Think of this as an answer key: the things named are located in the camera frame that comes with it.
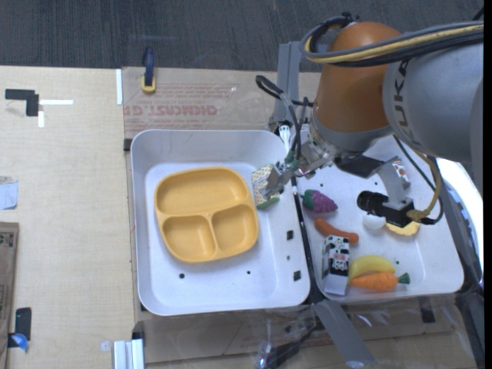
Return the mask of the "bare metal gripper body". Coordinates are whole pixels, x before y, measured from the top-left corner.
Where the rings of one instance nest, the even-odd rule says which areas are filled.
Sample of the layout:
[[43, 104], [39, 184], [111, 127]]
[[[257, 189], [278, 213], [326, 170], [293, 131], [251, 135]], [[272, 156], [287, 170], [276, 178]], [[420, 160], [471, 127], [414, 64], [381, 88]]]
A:
[[277, 163], [281, 180], [314, 175], [318, 169], [332, 165], [340, 147], [335, 144], [337, 135], [333, 130], [299, 131], [287, 141], [288, 153]]

